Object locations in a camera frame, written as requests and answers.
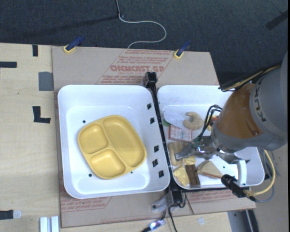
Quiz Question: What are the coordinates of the black block with thin wires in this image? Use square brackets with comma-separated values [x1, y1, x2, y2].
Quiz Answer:
[169, 188, 187, 207]
[142, 71, 159, 89]

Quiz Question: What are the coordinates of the brown chocolate bar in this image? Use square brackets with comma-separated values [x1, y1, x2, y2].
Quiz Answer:
[185, 164, 201, 187]

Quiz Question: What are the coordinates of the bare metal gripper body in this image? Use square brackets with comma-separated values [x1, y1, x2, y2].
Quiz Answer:
[194, 136, 230, 160]

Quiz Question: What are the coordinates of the white plastic tray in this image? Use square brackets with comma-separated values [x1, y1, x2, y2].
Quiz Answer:
[157, 84, 266, 190]
[57, 84, 171, 200]

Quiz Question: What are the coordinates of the brown cardboard board red print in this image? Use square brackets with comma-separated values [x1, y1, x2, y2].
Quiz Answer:
[51, 45, 257, 228]

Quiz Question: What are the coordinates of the yellow cheese wedge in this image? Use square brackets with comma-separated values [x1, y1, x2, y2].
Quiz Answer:
[172, 165, 190, 187]

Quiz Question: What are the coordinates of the red and white packet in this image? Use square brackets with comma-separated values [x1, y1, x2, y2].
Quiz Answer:
[168, 125, 193, 142]

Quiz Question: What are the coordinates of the yellow divided plate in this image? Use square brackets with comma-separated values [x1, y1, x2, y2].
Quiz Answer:
[77, 115, 147, 180]

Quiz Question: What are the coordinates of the beige croissant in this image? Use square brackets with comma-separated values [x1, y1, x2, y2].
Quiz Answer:
[182, 111, 204, 131]

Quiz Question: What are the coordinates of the thin black rod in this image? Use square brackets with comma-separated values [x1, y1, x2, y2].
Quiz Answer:
[148, 81, 182, 203]

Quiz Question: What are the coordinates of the beige triangular sandwich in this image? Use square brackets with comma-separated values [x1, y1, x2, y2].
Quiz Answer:
[196, 159, 223, 179]

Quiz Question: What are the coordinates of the tan bread loaf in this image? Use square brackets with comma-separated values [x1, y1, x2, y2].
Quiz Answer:
[167, 141, 188, 167]

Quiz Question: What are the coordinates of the black cylinder on white bracket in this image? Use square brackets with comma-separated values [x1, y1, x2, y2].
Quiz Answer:
[220, 159, 247, 198]

